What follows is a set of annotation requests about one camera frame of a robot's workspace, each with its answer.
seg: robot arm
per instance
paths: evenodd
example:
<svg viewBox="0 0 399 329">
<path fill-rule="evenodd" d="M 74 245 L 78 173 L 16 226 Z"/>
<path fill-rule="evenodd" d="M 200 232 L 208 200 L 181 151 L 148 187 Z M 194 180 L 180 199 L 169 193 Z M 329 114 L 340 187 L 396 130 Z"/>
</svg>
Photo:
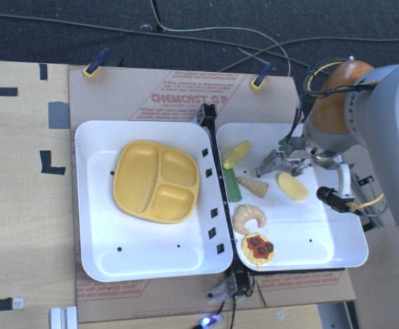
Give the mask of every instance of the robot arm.
<svg viewBox="0 0 399 329">
<path fill-rule="evenodd" d="M 399 65 L 374 69 L 361 61 L 335 63 L 339 66 L 320 91 L 312 91 L 310 84 L 326 64 L 306 78 L 305 90 L 317 99 L 304 122 L 303 134 L 281 142 L 280 149 L 273 150 L 256 169 L 257 176 L 284 162 L 291 164 L 294 175 L 311 164 L 344 175 L 340 154 L 362 145 L 369 151 L 375 176 L 399 225 Z M 325 189 L 317 196 L 326 202 L 329 193 L 332 191 Z M 341 193 L 330 197 L 350 202 Z"/>
</svg>

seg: dark background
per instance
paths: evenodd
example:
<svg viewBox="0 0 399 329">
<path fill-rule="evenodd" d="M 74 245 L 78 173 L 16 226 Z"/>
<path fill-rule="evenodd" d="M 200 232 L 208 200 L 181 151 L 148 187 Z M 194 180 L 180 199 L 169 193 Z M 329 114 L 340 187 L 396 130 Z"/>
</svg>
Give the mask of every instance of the dark background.
<svg viewBox="0 0 399 329">
<path fill-rule="evenodd" d="M 271 75 L 293 77 L 299 93 L 308 67 L 329 58 L 353 56 L 374 67 L 399 63 L 399 0 L 154 3 L 164 27 L 150 0 L 0 0 L 0 60 L 84 65 L 107 47 L 109 65 L 260 73 L 265 67 L 261 61 L 239 62 L 246 57 L 239 48 L 254 53 L 274 45 L 245 30 L 254 29 L 282 45 L 290 70 L 277 47 L 258 56 L 273 63 Z M 171 31 L 201 27 L 243 29 Z"/>
</svg>

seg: white tray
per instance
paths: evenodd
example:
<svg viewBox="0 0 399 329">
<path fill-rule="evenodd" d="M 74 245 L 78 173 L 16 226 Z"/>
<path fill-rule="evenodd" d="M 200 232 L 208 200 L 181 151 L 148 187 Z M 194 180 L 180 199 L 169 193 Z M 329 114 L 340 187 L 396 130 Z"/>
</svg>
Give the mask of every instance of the white tray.
<svg viewBox="0 0 399 329">
<path fill-rule="evenodd" d="M 247 156 L 234 167 L 236 176 L 269 182 L 265 198 L 259 198 L 240 186 L 243 199 L 229 203 L 230 216 L 236 208 L 250 204 L 261 208 L 267 217 L 267 225 L 260 229 L 252 219 L 245 224 L 250 232 L 264 234 L 275 247 L 270 263 L 257 267 L 243 254 L 240 247 L 243 235 L 234 232 L 237 253 L 241 261 L 255 271 L 291 271 L 305 269 L 332 269 L 358 267 L 367 260 L 368 248 L 359 217 L 351 213 L 339 213 L 323 204 L 315 195 L 320 186 L 338 188 L 337 172 L 320 167 L 309 167 L 297 179 L 305 185 L 309 196 L 299 202 L 290 200 L 278 187 L 276 177 L 284 167 L 256 177 L 255 168 L 267 154 L 278 148 L 291 126 L 270 123 L 228 123 L 217 131 L 221 158 L 243 141 L 251 142 Z M 299 126 L 295 136 L 301 135 Z"/>
<path fill-rule="evenodd" d="M 147 221 L 115 204 L 111 172 L 123 147 L 135 140 L 172 146 L 196 160 L 199 194 L 185 221 Z M 114 282 L 192 276 L 220 273 L 230 266 L 232 245 L 204 128 L 181 122 L 89 121 L 76 131 L 75 151 L 81 257 L 90 277 Z"/>
</svg>

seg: blue and yellow clamp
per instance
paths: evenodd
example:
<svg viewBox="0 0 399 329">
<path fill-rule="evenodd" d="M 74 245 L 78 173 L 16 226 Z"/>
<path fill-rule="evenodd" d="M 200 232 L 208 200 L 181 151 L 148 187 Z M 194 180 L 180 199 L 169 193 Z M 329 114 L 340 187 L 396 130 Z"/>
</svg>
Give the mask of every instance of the blue and yellow clamp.
<svg viewBox="0 0 399 329">
<path fill-rule="evenodd" d="M 110 53 L 111 51 L 109 48 L 102 50 L 101 53 L 97 55 L 93 61 L 82 70 L 84 76 L 87 78 L 93 78 L 99 72 L 99 66 L 101 66 L 110 56 Z"/>
<path fill-rule="evenodd" d="M 265 77 L 268 75 L 269 72 L 273 69 L 273 64 L 269 63 L 267 66 L 262 70 L 261 73 L 257 77 L 255 77 L 252 82 L 250 83 L 250 88 L 252 90 L 259 90 L 262 88 Z"/>
</svg>

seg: cardboard box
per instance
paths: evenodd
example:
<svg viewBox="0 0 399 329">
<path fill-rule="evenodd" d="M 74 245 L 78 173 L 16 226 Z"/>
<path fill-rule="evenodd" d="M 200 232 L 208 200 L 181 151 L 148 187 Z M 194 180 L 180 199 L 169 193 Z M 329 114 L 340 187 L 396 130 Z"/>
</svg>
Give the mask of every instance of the cardboard box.
<svg viewBox="0 0 399 329">
<path fill-rule="evenodd" d="M 192 121 L 201 103 L 217 109 L 224 123 L 291 123 L 298 99 L 288 77 L 267 77 L 254 92 L 255 75 L 150 69 L 101 68 L 87 79 L 83 67 L 69 68 L 73 205 L 75 219 L 77 309 L 80 323 L 190 313 L 213 313 L 208 290 L 224 274 L 125 282 L 96 282 L 80 261 L 74 135 L 90 120 Z M 238 298 L 239 309 L 354 300 L 348 271 L 317 271 L 254 277 L 251 297 Z M 230 301 L 225 309 L 232 306 Z"/>
</svg>

